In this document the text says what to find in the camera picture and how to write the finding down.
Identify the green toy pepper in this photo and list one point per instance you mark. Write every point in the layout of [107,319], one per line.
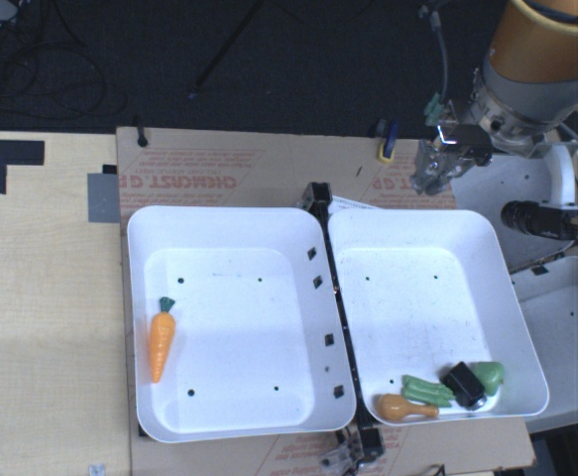
[491,375]

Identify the orange toy carrot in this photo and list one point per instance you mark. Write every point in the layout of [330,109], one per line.
[161,337]

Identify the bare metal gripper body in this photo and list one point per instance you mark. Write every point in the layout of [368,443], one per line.
[504,127]

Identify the green toy bean pods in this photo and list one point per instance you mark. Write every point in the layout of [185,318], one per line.
[425,391]

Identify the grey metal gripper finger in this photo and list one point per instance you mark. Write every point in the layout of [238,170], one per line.
[448,171]
[425,174]

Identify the brown cardboard board red print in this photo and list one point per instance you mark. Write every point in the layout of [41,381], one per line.
[249,176]

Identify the black cylinder on white bracket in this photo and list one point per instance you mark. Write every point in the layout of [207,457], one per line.
[536,220]

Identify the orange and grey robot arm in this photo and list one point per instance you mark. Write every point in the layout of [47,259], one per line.
[536,42]

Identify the orange pear-shaped toy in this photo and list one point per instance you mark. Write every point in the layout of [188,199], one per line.
[395,407]

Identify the white plastic tray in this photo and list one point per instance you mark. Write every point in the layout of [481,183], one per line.
[417,315]
[239,325]

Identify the black rectangular box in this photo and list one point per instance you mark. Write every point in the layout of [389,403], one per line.
[463,384]

